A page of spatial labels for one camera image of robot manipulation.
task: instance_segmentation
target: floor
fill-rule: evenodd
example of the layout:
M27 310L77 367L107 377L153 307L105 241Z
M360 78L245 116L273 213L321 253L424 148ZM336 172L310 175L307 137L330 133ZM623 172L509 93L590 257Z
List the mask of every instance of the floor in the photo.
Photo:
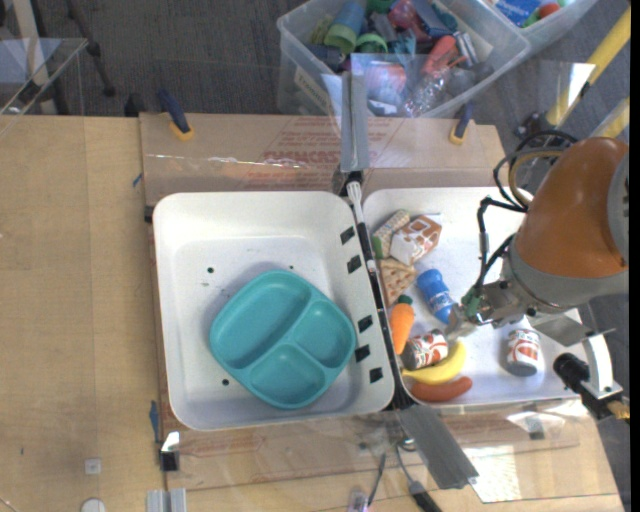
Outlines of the floor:
M103 94L104 83L86 54L67 78L71 113L91 116L124 115L126 101L134 93L144 109L159 110L155 94L159 87L178 93L188 112L278 113L276 21L303 3L222 0L213 10L206 0L81 0L78 5L87 17L87 26L81 27L61 2L38 1L50 37L80 37L82 30L85 35L88 30L100 45L116 94ZM561 39L476 98L476 122L495 124L505 150L515 149L520 141L515 130L530 114L544 112L549 94L559 86L560 75L554 79L554 71L566 69L568 62L586 62L629 5L627 0L597 2ZM629 96L630 68L627 43L584 94L563 130L579 139L589 136ZM614 377L630 398L629 296L599 299L590 308L598 328L614 329L607 335ZM629 428L605 421L600 430L621 496L631 510Z

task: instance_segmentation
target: table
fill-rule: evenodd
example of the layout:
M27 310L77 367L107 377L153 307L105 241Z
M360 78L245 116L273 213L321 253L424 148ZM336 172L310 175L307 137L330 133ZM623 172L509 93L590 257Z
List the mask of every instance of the table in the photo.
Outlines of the table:
M491 127L479 131L499 144ZM142 511L166 483L149 421L159 370L140 144L131 118L25 116L0 140L0 497L20 511L79 510L91 497ZM514 456L532 499L483 508L622 510L595 423L582 417L574 433L565 447ZM374 476L192 491L188 510L344 510ZM443 510L480 506L469 486L432 496ZM414 509L389 468L376 511Z

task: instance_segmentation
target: carrot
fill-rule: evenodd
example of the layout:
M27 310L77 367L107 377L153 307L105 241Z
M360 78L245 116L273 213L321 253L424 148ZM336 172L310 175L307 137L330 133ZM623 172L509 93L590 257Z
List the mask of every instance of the carrot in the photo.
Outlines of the carrot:
M413 300L407 295L400 295L398 303L391 310L389 315L389 327L391 328L391 339L396 354L402 354L404 346L409 339L413 322L416 318L415 311L411 304Z
M473 386L473 381L466 376L437 385L416 382L411 387L411 394L418 400L425 402L446 402L466 393L471 389L471 386Z

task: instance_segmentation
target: banana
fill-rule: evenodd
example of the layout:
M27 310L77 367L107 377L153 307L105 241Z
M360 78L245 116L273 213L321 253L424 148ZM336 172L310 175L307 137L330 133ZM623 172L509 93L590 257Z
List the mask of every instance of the banana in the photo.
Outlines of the banana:
M444 384L460 373L466 358L467 348L461 341L456 341L449 350L449 355L442 361L419 370L403 369L402 375L425 384Z

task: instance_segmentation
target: blue bottle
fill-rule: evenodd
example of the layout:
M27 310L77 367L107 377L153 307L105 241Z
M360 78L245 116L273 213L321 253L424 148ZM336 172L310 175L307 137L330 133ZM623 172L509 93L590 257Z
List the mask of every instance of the blue bottle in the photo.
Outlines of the blue bottle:
M427 301L429 310L442 323L449 323L449 313L454 302L442 274L432 268L418 276L418 288Z

